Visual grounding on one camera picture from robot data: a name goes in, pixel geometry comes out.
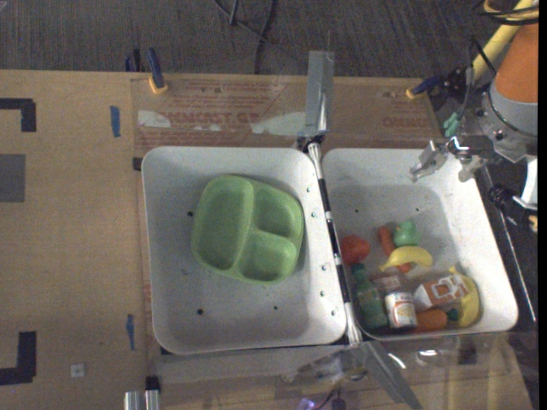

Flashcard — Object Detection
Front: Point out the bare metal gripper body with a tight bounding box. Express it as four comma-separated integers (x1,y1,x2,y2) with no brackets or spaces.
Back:
444,95,538,164

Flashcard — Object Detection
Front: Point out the white plastic tray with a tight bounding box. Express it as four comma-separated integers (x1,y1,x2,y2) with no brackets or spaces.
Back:
320,147,520,343
140,145,349,356

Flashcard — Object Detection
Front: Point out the green pear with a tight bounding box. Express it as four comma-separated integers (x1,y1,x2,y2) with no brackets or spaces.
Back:
391,220,422,249

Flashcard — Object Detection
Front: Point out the thin orange carrot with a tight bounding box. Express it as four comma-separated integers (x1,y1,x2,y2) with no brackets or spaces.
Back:
377,225,414,274

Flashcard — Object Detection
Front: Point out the small yellow banana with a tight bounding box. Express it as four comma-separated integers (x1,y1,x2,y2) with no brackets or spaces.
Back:
378,245,434,273

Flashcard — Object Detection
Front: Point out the red tomato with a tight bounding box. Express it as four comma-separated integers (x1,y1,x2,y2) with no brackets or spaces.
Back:
340,234,372,267

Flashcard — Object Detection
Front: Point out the orange and white carton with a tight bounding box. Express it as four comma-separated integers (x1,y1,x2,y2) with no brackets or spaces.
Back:
411,274,471,313

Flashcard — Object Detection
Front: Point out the large yellow banana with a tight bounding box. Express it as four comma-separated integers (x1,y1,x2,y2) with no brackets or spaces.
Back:
447,265,482,330

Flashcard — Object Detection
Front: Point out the white can orange label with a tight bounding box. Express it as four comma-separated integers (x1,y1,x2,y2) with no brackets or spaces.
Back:
384,290,419,331

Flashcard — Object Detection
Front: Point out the fat orange carrot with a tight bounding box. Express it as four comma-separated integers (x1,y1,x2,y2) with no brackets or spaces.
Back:
415,307,461,334

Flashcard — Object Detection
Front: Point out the green bottle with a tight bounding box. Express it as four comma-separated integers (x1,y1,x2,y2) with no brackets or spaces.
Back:
350,263,390,331

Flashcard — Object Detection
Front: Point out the brown cardboard board red print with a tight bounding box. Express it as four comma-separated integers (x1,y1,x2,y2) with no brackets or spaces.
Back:
130,76,531,405

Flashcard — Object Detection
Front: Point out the green divided plate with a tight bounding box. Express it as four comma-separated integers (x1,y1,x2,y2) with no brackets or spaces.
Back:
190,173,306,285

